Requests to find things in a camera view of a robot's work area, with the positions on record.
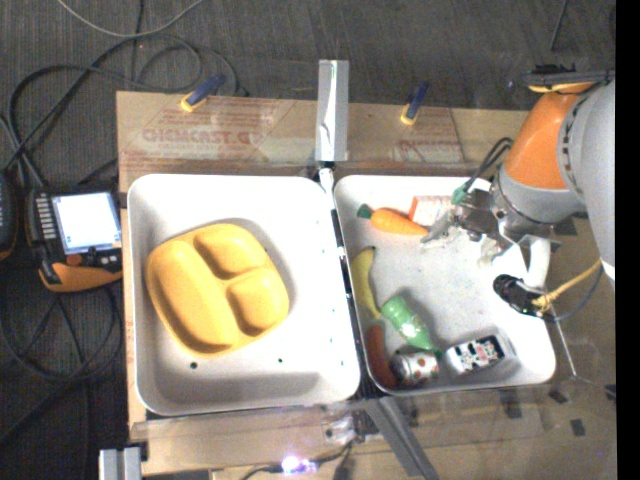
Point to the black and white cow carton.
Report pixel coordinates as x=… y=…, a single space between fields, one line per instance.
x=477 y=354

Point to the black cylinder on white bracket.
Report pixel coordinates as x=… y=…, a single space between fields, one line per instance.
x=515 y=290

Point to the yellow divided plate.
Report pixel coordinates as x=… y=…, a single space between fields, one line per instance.
x=215 y=288

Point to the brown cardboard board red print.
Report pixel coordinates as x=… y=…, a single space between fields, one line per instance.
x=210 y=138

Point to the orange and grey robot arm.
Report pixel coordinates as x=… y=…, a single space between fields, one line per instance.
x=540 y=138

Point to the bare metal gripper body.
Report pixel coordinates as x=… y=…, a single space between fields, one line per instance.
x=482 y=215

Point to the yellow banana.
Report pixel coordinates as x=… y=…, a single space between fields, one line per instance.
x=362 y=278

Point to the orange and white carton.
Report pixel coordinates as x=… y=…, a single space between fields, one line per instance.
x=427 y=209

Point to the green bottle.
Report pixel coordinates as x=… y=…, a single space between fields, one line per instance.
x=405 y=320

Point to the orange carrot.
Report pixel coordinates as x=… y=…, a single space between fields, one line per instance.
x=395 y=221

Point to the brown sausage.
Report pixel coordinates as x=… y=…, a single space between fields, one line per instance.
x=380 y=358

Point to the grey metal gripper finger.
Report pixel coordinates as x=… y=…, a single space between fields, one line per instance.
x=439 y=228
x=491 y=254

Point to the white can with red spots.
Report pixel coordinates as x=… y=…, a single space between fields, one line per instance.
x=415 y=366

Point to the white plastic tray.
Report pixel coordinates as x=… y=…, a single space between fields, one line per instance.
x=460 y=293
x=310 y=348

